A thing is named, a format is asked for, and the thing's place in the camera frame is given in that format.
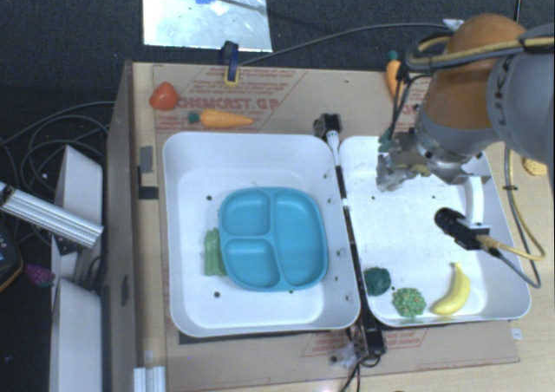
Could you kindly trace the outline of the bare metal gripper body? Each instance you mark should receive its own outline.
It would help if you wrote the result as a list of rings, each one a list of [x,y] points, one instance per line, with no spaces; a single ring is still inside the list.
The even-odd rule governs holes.
[[[440,146],[426,132],[396,133],[387,151],[389,166],[411,166],[411,179],[436,176],[449,185],[463,184],[471,174],[463,169],[470,157]]]

